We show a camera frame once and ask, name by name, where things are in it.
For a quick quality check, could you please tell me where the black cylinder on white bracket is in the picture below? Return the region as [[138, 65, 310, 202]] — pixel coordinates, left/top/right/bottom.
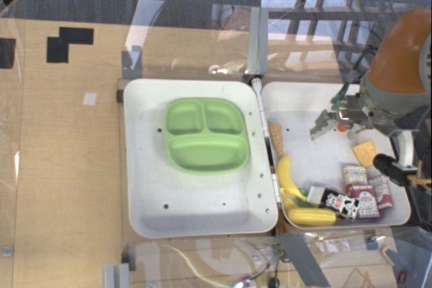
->
[[372, 129, 420, 187]]

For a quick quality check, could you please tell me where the tan square biscuit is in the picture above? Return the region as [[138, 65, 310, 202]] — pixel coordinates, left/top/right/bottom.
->
[[352, 140, 377, 168]]

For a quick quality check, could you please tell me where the thin black and white rod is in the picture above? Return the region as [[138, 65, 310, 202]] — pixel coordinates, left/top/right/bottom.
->
[[250, 77, 283, 204]]

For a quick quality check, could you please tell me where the yellow banana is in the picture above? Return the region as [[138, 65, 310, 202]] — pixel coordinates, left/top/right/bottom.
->
[[276, 154, 306, 202]]

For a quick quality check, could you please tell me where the red and white carton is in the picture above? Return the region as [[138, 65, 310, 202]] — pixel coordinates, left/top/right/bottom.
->
[[348, 184, 381, 221], [342, 164, 369, 195], [367, 174, 394, 211]]

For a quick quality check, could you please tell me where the black and white cow carton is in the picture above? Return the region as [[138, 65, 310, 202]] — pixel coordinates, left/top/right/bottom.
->
[[306, 185, 360, 223]]

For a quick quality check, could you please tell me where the white plastic tray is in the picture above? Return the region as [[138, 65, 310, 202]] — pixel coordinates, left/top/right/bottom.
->
[[261, 81, 412, 231], [122, 78, 279, 240]]

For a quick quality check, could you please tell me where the green divided plate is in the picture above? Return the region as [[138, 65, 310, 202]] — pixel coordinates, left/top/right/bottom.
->
[[163, 96, 252, 177]]

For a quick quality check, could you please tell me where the yellow corn cob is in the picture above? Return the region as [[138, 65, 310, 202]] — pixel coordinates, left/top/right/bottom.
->
[[286, 207, 338, 227]]

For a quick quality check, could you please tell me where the small green toy vegetable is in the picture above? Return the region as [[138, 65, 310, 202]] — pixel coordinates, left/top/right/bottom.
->
[[296, 188, 315, 209]]

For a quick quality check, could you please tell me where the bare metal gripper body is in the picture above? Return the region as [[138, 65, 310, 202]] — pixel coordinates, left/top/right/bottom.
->
[[337, 94, 375, 127]]

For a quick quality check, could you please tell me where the tan ice cream cone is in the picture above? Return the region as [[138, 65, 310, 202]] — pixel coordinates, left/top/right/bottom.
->
[[268, 123, 285, 158]]

